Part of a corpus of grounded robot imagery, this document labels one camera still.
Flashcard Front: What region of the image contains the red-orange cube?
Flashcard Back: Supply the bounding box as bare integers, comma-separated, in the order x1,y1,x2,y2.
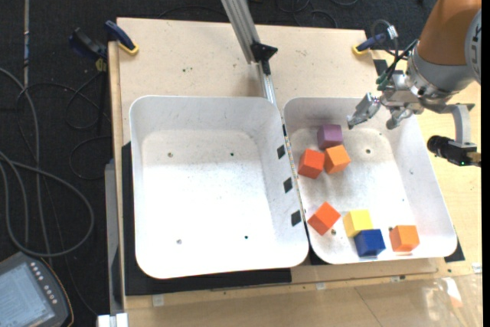
297,148,326,180
307,201,342,237

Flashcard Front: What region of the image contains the black cylinder on white bracket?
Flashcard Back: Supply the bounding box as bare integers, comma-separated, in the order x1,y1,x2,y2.
426,103,480,168

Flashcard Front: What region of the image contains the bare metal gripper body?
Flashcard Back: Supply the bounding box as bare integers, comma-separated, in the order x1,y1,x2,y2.
380,70,457,114

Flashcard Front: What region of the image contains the pale wood board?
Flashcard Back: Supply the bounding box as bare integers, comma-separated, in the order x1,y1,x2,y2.
116,16,440,294

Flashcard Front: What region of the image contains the white plastic tray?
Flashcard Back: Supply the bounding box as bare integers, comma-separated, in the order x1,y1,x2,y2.
283,96,459,266
129,94,310,280

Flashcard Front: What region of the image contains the purple cube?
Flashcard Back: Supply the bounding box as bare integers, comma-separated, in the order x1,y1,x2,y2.
316,123,344,151

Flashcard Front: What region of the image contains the orange cube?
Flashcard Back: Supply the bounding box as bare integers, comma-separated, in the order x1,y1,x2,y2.
323,144,352,175
389,224,421,253

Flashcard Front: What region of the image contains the yellow cube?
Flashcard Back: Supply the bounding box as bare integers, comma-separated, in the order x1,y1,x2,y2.
342,208,374,239

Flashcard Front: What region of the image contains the blue cube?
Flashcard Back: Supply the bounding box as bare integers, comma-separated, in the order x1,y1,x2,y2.
353,228,387,259

